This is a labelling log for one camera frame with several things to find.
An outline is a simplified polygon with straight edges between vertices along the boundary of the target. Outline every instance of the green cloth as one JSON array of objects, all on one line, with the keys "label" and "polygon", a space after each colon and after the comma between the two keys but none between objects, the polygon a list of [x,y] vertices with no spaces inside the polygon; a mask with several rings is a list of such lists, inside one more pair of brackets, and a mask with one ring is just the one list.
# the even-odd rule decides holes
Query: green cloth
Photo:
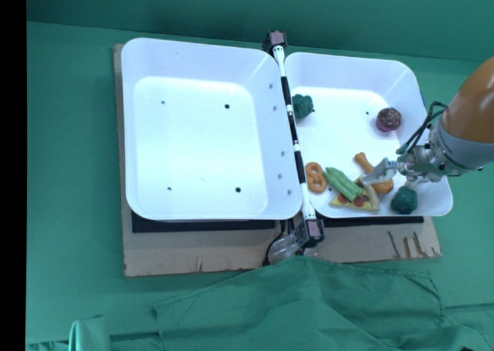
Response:
[{"label": "green cloth", "polygon": [[156,304],[167,351],[491,351],[470,326],[444,326],[430,276],[299,256]]}]

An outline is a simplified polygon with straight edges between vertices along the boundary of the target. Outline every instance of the green table surface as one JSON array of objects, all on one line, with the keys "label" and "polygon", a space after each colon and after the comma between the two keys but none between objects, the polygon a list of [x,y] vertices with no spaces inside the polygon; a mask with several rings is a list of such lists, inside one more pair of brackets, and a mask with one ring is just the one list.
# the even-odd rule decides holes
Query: green table surface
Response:
[{"label": "green table surface", "polygon": [[[153,304],[237,273],[124,278],[112,46],[136,37],[229,42],[27,22],[26,344],[67,339],[101,314],[111,335],[156,332]],[[449,103],[477,62],[289,47],[287,52],[395,59],[425,102]],[[450,180],[454,206],[434,218],[440,259],[360,264],[430,272],[451,311],[494,306],[494,165]]]}]

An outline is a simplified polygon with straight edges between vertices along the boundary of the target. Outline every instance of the toy broccoli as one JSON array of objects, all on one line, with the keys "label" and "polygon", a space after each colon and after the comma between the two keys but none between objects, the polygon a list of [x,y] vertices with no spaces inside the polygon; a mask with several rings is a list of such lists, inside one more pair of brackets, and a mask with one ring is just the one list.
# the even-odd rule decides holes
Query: toy broccoli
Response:
[{"label": "toy broccoli", "polygon": [[314,111],[312,97],[296,94],[292,97],[293,115],[296,120],[302,120]]},{"label": "toy broccoli", "polygon": [[400,187],[391,200],[391,208],[400,214],[410,214],[417,206],[417,192],[406,186]]}]

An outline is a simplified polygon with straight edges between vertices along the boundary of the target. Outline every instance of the empty white tray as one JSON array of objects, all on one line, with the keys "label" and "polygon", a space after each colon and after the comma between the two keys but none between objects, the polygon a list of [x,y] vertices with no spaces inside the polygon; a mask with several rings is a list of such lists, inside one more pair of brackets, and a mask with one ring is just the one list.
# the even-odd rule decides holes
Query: empty white tray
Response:
[{"label": "empty white tray", "polygon": [[301,206],[279,70],[261,50],[122,49],[126,196],[153,220],[286,219]]},{"label": "empty white tray", "polygon": [[[373,166],[384,157],[396,160],[396,149],[424,122],[426,110],[417,80],[401,62],[298,52],[287,56],[285,69],[292,96],[309,95],[314,103],[315,112],[296,124],[305,163],[336,167],[357,179],[363,170],[354,161],[355,154],[364,152]],[[376,127],[376,115],[389,106],[400,111],[402,123],[395,131],[383,133]],[[381,209],[375,214],[329,206],[339,193],[335,190],[310,193],[310,201],[331,218],[397,216],[390,203],[406,180],[397,174],[393,181],[394,190],[379,195]],[[441,216],[451,210],[446,177],[438,183],[421,184],[416,191],[418,207],[412,215]]]}]

